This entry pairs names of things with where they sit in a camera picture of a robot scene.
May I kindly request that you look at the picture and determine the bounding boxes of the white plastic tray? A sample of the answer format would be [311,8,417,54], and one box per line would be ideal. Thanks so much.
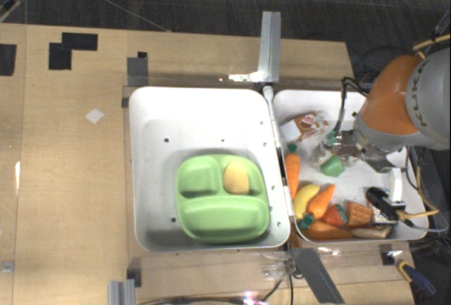
[128,86,292,254]
[273,89,431,244]

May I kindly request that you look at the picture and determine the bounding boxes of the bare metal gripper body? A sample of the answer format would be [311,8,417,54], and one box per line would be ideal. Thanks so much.
[332,129,370,161]

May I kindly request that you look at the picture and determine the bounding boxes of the tan toy potato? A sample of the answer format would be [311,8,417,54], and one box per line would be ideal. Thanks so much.
[223,160,252,196]

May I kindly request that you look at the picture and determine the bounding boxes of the tan toy bread slice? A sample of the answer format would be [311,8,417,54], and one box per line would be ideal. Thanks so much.
[350,225,393,240]

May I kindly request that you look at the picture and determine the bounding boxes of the brown toy waffle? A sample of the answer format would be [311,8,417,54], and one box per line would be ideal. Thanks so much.
[344,201,374,229]

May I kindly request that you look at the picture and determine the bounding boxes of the yellow banana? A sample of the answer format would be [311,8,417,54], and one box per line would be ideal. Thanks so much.
[292,183,321,222]

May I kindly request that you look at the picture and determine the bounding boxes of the red toy strawberry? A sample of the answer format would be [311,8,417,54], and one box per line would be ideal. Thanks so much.
[321,204,348,228]

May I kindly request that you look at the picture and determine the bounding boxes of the green toy pepper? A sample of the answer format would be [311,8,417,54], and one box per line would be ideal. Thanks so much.
[319,154,346,178]

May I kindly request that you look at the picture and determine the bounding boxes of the brown and white carton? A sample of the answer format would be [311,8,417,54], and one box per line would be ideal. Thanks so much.
[279,111,330,143]

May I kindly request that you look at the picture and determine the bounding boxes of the black cylinder on white bracket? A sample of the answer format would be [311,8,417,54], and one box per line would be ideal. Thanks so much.
[365,167,407,222]

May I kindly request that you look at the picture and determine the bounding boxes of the green divided plate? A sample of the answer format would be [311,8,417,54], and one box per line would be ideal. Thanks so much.
[175,154,272,245]

